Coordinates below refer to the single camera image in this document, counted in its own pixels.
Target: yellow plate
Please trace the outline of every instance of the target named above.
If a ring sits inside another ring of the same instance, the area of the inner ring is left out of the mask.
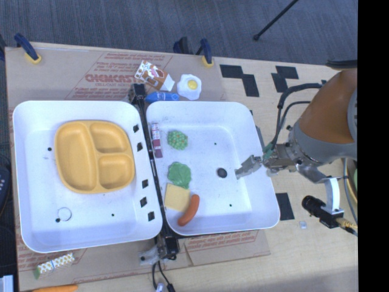
[[[64,185],[79,193],[118,190],[135,176],[128,136],[108,121],[78,120],[60,126],[55,134],[55,159]]]

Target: yellow sponge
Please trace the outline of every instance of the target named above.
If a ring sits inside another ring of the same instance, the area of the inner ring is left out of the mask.
[[[165,207],[185,212],[190,203],[190,190],[168,183],[165,194]]]

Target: white tray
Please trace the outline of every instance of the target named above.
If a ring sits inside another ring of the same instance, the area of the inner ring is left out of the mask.
[[[94,194],[65,187],[55,164],[54,137],[57,128],[71,120],[107,120],[125,130],[136,168],[128,186]],[[21,235],[30,249],[46,253],[111,245],[150,239],[160,232],[162,216],[135,107],[125,102],[28,101],[15,108],[13,129]],[[60,215],[70,211],[71,218],[57,222],[62,208]]]
[[[191,236],[265,229],[278,223],[280,210],[266,169],[240,179],[235,176],[242,162],[262,154],[249,109],[235,102],[155,102],[146,117],[149,128],[159,124],[163,157],[156,159],[156,168],[162,196],[174,162],[189,166],[189,189],[200,196],[197,214],[183,227],[177,224],[182,212],[165,208],[172,230]],[[168,145],[167,134],[173,130],[188,136],[185,150]],[[227,177],[219,177],[218,168],[224,168]]]

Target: brown cylinder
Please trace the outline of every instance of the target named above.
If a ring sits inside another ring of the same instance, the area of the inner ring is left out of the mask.
[[[301,115],[302,132],[324,142],[353,143],[348,128],[347,109],[356,88],[357,68],[344,70],[333,76]]]

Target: black square marker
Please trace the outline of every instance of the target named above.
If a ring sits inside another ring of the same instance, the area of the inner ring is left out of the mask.
[[[283,93],[287,90],[287,84],[284,77],[279,74],[272,74],[275,89],[278,93]]]
[[[260,93],[258,92],[258,88],[256,86],[256,81],[254,75],[243,75],[243,86],[246,92],[246,96],[251,97],[259,97]]]
[[[243,76],[243,70],[241,66],[220,65],[220,70],[223,78],[241,79]]]
[[[276,66],[277,73],[286,79],[298,79],[297,70],[295,67]]]
[[[280,207],[280,221],[294,220],[291,202],[289,201],[287,193],[276,193],[275,196]]]

